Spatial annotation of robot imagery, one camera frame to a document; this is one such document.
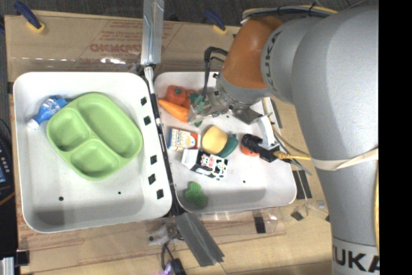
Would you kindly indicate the brown cardboard board red print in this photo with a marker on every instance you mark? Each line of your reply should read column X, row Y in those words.
column 80, row 38

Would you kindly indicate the yellow round toy fruit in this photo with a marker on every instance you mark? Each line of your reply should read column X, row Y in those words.
column 213, row 139

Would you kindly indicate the red toy vegetable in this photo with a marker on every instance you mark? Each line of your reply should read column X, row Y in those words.
column 187, row 102

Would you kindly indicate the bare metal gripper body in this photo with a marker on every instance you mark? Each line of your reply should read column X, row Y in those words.
column 236, row 108

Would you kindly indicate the cow print milk carton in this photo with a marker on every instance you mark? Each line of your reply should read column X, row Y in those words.
column 209, row 165

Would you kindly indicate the green toy grapes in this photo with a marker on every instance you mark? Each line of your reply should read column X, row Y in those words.
column 195, row 195

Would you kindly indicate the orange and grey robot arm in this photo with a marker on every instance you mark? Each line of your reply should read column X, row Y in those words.
column 334, row 100

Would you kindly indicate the dark green toy vegetable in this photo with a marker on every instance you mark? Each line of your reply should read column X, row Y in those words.
column 231, row 146

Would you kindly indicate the orange carrot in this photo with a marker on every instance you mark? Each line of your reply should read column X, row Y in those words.
column 175, row 110

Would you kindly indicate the blue and white packet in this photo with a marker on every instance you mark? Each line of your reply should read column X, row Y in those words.
column 45, row 111

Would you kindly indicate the orange toy bell pepper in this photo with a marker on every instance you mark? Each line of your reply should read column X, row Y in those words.
column 175, row 94

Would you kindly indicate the orange round toy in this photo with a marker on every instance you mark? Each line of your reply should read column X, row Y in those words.
column 248, row 151

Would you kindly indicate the green divided plate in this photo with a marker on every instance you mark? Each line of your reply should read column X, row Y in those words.
column 96, row 135

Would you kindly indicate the white plastic tray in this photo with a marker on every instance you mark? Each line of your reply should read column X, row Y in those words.
column 251, row 183
column 96, row 206

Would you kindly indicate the white orange and blue carton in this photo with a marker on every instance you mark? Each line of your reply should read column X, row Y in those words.
column 181, row 139

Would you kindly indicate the black cylinder on white bracket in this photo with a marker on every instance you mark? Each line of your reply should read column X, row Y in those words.
column 257, row 144

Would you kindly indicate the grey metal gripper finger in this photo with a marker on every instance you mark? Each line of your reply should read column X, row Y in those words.
column 195, row 115

